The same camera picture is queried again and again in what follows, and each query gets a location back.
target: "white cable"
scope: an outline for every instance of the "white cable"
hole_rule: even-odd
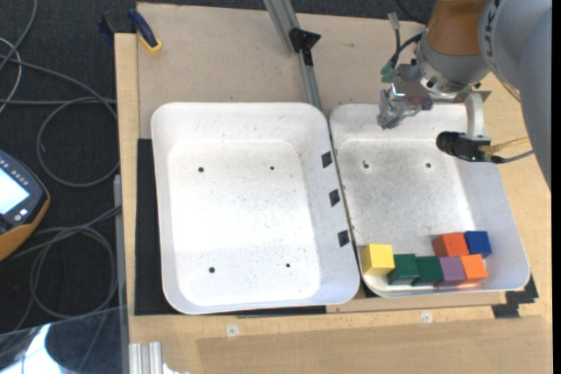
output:
[[[4,39],[2,37],[0,37],[0,42],[4,42],[11,50],[14,50],[14,45],[8,40],[8,39]],[[18,60],[19,63],[21,63],[21,57],[19,56],[19,52],[17,50],[14,51],[14,55],[16,56],[16,60]],[[14,87],[11,89],[11,92],[8,94],[8,97],[6,98],[6,103],[4,103],[2,106],[0,106],[0,114],[2,114],[2,111],[4,111],[4,108],[8,105],[7,102],[9,102],[13,96],[16,94],[16,91],[18,90],[19,87],[19,82],[21,81],[21,74],[24,72],[23,66],[21,64],[18,64],[18,77],[16,78],[16,82],[14,83]]]

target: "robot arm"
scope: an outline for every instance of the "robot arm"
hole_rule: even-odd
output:
[[[381,93],[378,124],[392,128],[433,100],[465,96],[492,71],[520,92],[529,140],[550,186],[551,15],[552,0],[437,0],[416,64],[399,65]]]

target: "yellow block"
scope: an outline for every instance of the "yellow block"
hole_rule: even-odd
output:
[[[391,244],[370,243],[360,252],[363,274],[386,276],[395,268]]]

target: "white tray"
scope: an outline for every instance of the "white tray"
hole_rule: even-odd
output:
[[[358,250],[390,243],[394,253],[433,255],[431,240],[444,232],[486,230],[493,254],[489,277],[473,287],[391,286],[386,277],[363,275],[380,296],[515,290],[529,265],[497,166],[469,163],[436,147],[441,131],[464,132],[463,104],[435,105],[392,130],[376,124],[377,105],[334,109],[330,128],[344,197]]]
[[[174,308],[208,314],[354,296],[359,271],[343,201],[331,204],[339,182],[335,163],[324,167],[330,135],[317,109],[168,103],[152,135],[163,287]]]

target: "yellow and black device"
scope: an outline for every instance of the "yellow and black device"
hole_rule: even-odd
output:
[[[50,202],[39,178],[0,150],[0,261],[37,228]]]

